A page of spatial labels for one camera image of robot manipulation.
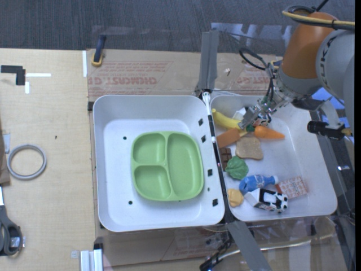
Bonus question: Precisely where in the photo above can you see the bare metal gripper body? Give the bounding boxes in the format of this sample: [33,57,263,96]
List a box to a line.
[253,79,294,117]

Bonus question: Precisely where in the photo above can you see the small white carton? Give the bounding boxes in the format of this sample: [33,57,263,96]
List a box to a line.
[232,107,248,121]

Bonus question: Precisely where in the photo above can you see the small black and white item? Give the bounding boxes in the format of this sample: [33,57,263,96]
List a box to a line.
[253,113,272,127]

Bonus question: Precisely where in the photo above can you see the yellow banana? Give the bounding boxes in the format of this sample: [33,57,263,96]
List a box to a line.
[211,108,244,130]

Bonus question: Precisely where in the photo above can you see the orange carrot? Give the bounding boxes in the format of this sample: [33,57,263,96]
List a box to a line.
[245,124,286,140]

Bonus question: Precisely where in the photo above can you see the tan bread slice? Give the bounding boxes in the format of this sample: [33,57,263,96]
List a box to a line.
[235,136,264,161]

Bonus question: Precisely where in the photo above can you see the brown chocolate bar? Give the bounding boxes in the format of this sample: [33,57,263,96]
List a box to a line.
[219,147,233,172]

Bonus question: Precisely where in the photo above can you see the green lettuce leaf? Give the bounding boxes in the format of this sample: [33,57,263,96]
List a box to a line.
[224,155,250,181]

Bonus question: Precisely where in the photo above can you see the white plastic tray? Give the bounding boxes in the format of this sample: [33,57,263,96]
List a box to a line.
[210,94,338,223]
[92,94,226,233]

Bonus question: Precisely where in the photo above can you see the blue bottle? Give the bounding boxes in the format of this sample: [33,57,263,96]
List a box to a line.
[239,174,280,195]

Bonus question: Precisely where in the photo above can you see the yellow biscuit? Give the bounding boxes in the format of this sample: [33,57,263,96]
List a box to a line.
[227,188,244,208]

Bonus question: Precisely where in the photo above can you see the orange and white carton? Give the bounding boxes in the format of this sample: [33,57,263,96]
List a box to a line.
[275,176,309,200]

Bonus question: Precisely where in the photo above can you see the black and white milk carton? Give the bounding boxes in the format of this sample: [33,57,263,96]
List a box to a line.
[244,188,289,215]

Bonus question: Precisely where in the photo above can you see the green divided plate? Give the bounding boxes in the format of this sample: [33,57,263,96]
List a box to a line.
[130,131,205,202]

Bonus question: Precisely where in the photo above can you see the brown cardboard board red print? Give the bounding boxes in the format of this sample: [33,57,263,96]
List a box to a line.
[86,49,341,268]

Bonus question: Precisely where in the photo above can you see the grey tape roll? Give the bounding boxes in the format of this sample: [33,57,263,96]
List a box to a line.
[6,143,47,181]

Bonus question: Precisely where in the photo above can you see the black cylinder on white bracket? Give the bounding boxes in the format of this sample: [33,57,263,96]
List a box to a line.
[306,102,346,141]

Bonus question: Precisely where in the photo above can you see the black block with thin wires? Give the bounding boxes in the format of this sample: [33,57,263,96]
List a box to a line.
[199,251,228,271]

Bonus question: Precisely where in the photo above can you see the grey handled scissors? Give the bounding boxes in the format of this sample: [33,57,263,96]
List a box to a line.
[0,185,24,257]

